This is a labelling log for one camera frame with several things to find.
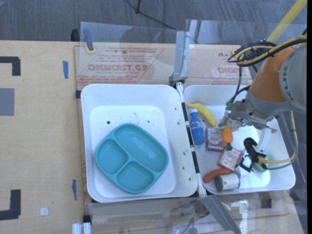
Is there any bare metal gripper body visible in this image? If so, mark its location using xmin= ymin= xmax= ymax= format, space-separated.
xmin=228 ymin=99 xmax=253 ymax=127

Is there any white and grey can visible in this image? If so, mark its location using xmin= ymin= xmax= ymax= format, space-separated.
xmin=214 ymin=173 xmax=241 ymax=193

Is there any white plastic tray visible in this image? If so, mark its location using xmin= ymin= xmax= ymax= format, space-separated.
xmin=182 ymin=84 xmax=296 ymax=195
xmin=80 ymin=83 xmax=199 ymax=203

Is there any red and white carton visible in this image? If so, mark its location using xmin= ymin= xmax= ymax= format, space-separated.
xmin=217 ymin=147 xmax=242 ymax=172

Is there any orange sausage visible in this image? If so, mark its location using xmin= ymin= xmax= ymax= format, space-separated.
xmin=202 ymin=167 xmax=233 ymax=184

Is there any yellow banana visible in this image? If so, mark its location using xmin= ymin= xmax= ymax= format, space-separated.
xmin=186 ymin=102 xmax=217 ymax=128

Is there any orange carrot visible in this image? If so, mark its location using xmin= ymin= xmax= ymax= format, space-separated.
xmin=221 ymin=127 xmax=234 ymax=151

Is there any purple carton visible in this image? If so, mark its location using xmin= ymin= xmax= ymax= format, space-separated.
xmin=205 ymin=127 xmax=225 ymax=153

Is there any green round toy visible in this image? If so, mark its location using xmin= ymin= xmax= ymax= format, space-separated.
xmin=253 ymin=155 xmax=271 ymax=173

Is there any blue divided plate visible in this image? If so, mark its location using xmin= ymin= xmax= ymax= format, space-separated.
xmin=94 ymin=122 xmax=170 ymax=195

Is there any blue bottle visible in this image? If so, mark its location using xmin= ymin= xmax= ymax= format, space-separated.
xmin=189 ymin=108 xmax=206 ymax=146

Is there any brown cardboard board red print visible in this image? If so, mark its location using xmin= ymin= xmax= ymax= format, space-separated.
xmin=74 ymin=44 xmax=301 ymax=219

